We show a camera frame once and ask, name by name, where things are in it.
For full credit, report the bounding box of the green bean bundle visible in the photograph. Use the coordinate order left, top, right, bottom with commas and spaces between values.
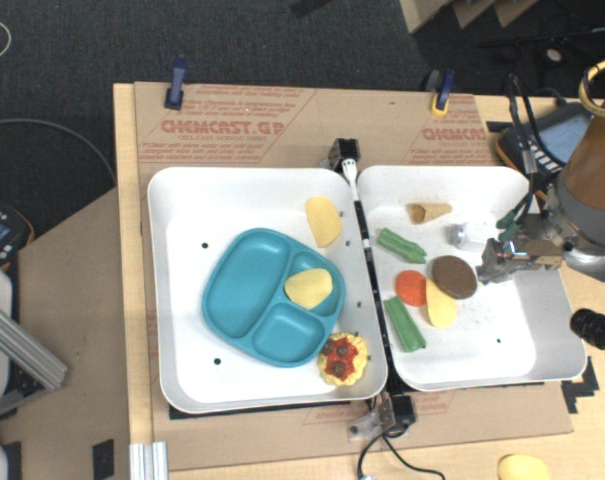
376, 227, 428, 265
383, 295, 428, 354

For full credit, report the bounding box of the blue divided plate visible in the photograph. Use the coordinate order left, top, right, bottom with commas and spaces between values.
200, 226, 347, 369

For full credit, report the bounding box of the yellow spaghetti with meatballs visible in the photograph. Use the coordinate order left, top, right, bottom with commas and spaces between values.
316, 331, 370, 388

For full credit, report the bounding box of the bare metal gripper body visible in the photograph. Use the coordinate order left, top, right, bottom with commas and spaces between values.
509, 216, 605, 284

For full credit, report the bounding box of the black block with thin wires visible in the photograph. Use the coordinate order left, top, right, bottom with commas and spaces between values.
321, 137, 361, 172
348, 392, 418, 443

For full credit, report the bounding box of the white plastic tray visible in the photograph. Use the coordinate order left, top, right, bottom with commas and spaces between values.
146, 166, 389, 415
355, 164, 588, 393

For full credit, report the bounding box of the tan ice cream cone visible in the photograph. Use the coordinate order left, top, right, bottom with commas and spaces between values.
406, 201, 454, 226

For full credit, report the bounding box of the black cylinder on white bracket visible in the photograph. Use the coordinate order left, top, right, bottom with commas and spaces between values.
570, 307, 605, 359

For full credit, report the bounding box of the orange round slice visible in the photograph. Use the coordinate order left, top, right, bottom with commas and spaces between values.
394, 269, 429, 308

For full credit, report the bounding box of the yellow rounded toy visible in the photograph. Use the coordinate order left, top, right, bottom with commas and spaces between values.
496, 453, 552, 480

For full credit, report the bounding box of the brown cardboard board red print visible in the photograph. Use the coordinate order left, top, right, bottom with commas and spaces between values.
133, 81, 576, 472

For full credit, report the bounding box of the brown round biscuit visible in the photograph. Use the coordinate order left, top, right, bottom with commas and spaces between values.
430, 254, 479, 301

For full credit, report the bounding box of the thin black and white rod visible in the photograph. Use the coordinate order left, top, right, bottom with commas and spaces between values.
341, 159, 399, 395

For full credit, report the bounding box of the yellow potato chip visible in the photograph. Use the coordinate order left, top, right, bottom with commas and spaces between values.
283, 267, 334, 312
424, 278, 459, 330
304, 195, 344, 249

